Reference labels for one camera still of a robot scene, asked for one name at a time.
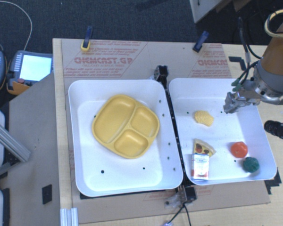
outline toy tomato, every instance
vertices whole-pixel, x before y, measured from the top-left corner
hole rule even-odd
[[[236,142],[231,146],[231,153],[234,157],[243,158],[247,155],[247,152],[247,145],[242,141]]]

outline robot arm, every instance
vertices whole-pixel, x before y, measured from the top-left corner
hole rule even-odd
[[[233,93],[227,93],[224,105],[225,113],[234,113],[240,107],[250,104],[258,105],[261,101],[273,105],[283,105],[283,23],[277,32],[271,32],[268,26],[269,21],[280,13],[283,13],[283,9],[272,13],[266,20],[265,31],[272,36],[272,39],[262,58],[248,66],[247,71],[232,83]],[[254,68],[252,77],[249,80],[246,78],[242,80],[242,76],[246,75],[247,77],[251,68]],[[277,127],[276,124],[269,121],[269,124],[265,125],[266,131]],[[283,133],[280,136],[276,132],[269,132],[283,138]]]

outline orange object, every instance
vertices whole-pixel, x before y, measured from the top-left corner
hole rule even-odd
[[[231,146],[231,153],[233,154],[234,157],[237,158],[245,157],[248,151],[249,150],[247,145],[242,141],[236,142]]]

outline pizza slice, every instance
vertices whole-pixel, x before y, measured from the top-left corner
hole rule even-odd
[[[216,150],[208,143],[200,139],[194,139],[193,153],[208,154],[208,156],[211,157],[216,153]]]

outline black floor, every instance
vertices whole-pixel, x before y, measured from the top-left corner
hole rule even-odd
[[[240,44],[238,17],[244,20],[249,44],[267,45],[267,16],[283,8],[283,0],[252,0],[239,12],[233,4],[193,22],[189,0],[4,0],[23,8],[33,23],[27,51],[52,53],[53,38],[82,39],[92,25],[93,39],[196,42],[204,30],[206,42]],[[0,3],[0,44],[10,61],[23,50],[30,32],[26,15]],[[0,107],[12,98],[0,92]]]

